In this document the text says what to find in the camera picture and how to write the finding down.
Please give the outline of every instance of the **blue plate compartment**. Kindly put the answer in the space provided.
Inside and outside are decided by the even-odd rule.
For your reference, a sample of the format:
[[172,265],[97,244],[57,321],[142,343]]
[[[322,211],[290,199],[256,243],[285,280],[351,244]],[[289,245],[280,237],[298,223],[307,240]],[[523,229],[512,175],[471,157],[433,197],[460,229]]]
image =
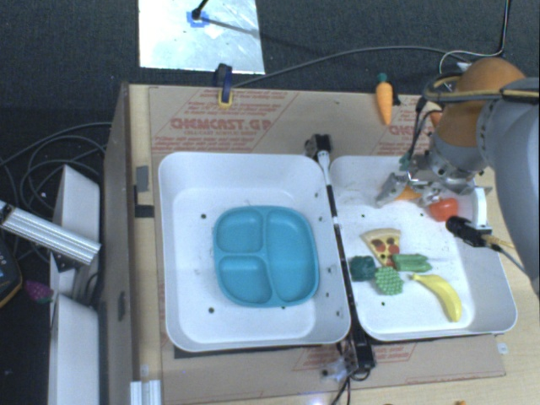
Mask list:
[[290,208],[226,211],[213,228],[213,254],[219,287],[239,305],[298,305],[319,286],[311,227]]

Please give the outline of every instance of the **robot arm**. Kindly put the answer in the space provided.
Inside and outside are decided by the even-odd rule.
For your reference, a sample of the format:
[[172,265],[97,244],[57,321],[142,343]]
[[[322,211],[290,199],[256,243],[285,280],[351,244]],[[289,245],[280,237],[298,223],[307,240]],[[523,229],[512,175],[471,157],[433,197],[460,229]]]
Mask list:
[[407,185],[423,205],[443,190],[464,195],[490,166],[503,218],[538,294],[538,78],[525,78],[499,58],[479,60],[451,78],[457,80],[453,92],[436,92],[445,80],[424,92],[445,107],[429,150],[411,158],[406,174],[389,177],[377,203]]

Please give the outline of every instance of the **toy tomato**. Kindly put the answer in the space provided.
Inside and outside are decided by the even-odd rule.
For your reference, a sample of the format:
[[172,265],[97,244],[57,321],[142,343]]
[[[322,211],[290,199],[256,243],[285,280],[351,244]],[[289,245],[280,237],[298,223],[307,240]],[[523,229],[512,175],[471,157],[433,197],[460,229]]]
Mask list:
[[446,222],[452,216],[457,216],[457,200],[455,198],[441,199],[430,204],[429,211],[437,222]]

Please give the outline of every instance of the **black carpet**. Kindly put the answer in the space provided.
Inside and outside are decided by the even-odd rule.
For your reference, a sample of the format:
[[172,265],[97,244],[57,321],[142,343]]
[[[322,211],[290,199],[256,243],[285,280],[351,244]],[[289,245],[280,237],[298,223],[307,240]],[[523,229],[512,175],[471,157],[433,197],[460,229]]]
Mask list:
[[[367,46],[497,50],[505,0],[256,0],[267,73]],[[513,0],[505,58],[538,76],[540,0]],[[441,55],[372,51],[253,84],[253,88],[373,91],[386,72],[400,93],[417,94]],[[445,69],[454,70],[448,59]],[[235,82],[249,76],[235,75]],[[210,85],[211,73],[138,66],[138,0],[0,0],[0,156],[11,157],[67,127],[110,121],[121,81]],[[84,131],[98,143],[106,130]],[[76,155],[79,143],[62,146]],[[51,151],[50,155],[59,154]],[[30,157],[8,168],[18,185]],[[5,171],[0,199],[16,203]],[[52,200],[52,182],[43,192]],[[23,275],[46,283],[48,266],[16,252]],[[0,310],[0,405],[46,403],[48,307],[19,293]]]

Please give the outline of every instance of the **yellow banana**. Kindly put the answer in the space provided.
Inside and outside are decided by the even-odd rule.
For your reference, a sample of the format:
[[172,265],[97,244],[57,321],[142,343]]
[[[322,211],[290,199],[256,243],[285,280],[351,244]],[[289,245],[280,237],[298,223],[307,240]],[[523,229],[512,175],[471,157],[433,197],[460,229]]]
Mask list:
[[414,274],[413,280],[425,285],[433,291],[445,308],[446,314],[453,322],[462,317],[462,301],[455,289],[437,274]]

